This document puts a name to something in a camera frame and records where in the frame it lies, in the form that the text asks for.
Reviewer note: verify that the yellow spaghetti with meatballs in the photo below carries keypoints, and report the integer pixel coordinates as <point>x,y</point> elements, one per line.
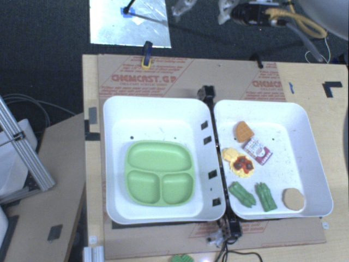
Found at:
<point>243,168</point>

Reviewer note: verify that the brown cardboard board red print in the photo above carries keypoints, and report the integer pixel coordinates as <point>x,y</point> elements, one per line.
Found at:
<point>174,75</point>

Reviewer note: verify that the orange waffle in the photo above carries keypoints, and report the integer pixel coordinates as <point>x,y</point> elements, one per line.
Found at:
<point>243,132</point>

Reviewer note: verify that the yellow toy food lump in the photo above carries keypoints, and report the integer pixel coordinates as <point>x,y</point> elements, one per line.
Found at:
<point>228,153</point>

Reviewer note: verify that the green divided plate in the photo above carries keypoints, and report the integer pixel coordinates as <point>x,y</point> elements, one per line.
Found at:
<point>159,155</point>

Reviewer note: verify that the white plastic tray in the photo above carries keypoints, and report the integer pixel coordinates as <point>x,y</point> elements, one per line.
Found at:
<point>289,157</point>
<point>152,113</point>

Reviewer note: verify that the black cylinder on white bracket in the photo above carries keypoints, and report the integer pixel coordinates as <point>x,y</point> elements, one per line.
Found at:
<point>253,14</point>

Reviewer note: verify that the tan round biscuit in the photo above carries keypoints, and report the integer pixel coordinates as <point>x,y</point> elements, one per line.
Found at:
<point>293,199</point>

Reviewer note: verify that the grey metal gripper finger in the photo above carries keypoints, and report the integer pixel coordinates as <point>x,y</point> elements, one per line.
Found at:
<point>227,4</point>
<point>188,1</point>

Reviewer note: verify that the red and white packet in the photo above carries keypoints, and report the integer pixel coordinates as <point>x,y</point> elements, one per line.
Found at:
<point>257,151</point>

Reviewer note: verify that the thin black rod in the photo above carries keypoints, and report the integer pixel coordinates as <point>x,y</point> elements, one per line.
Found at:
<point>218,149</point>

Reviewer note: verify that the green ribbed toy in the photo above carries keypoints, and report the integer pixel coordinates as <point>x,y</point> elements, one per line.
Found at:
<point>182,258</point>

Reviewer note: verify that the green asparagus bundle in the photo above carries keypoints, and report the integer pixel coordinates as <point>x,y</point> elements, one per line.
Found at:
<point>265,198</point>
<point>242,195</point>

